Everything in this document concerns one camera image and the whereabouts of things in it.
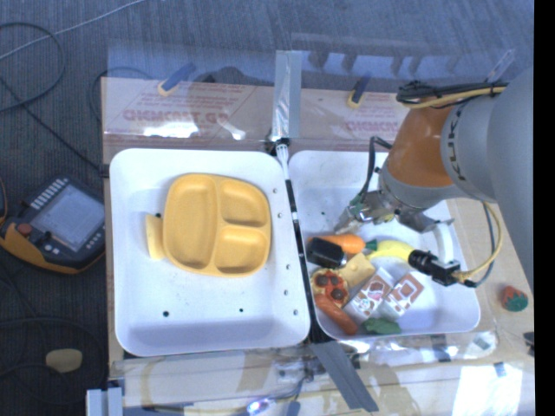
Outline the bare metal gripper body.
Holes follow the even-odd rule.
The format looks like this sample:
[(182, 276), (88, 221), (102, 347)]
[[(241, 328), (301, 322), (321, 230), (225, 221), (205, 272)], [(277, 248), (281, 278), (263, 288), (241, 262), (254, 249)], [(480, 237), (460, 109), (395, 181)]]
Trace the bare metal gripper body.
[(361, 223), (384, 224), (402, 213), (396, 199), (381, 190), (365, 192), (356, 204), (356, 220)]

